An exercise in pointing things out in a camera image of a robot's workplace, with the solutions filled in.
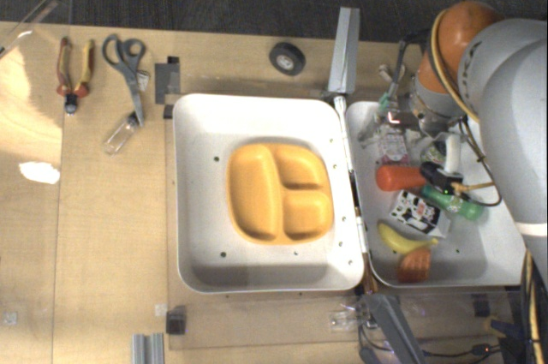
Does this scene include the black cylinder on white bracket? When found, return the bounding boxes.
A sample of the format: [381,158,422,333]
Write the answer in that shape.
[420,134,464,194]

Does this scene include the orange carrot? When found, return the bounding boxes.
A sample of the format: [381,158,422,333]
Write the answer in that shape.
[376,164,428,193]

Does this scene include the red and yellow pliers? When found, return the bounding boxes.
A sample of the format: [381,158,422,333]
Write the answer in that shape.
[56,37,97,116]

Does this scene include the orange bread slice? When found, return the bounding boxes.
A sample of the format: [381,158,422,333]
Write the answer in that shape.
[396,248,432,284]

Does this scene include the green bottle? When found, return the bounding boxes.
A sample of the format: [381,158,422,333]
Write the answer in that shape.
[420,185,485,222]

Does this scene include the white plastic tray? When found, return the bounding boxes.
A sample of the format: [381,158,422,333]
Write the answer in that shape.
[344,100,528,289]
[171,92,366,294]

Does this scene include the black and white carton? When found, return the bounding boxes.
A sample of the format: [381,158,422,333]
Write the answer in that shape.
[389,189,451,240]

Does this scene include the pink and clear packet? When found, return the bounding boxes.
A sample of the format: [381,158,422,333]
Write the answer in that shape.
[377,129,408,166]

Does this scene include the black tape roll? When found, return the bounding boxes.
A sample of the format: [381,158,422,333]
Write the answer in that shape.
[268,41,307,77]

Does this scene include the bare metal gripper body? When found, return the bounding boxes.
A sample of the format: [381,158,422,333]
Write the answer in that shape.
[382,95,454,137]

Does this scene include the green and white can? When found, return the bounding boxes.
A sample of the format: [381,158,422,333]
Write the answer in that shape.
[420,138,449,165]

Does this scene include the yellow banana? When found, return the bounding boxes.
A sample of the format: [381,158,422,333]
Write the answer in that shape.
[378,222,440,255]

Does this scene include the grey handled scissors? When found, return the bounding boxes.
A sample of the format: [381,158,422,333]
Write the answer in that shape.
[101,33,148,128]

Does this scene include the orange divided plate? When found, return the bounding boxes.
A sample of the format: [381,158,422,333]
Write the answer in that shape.
[226,142,335,246]

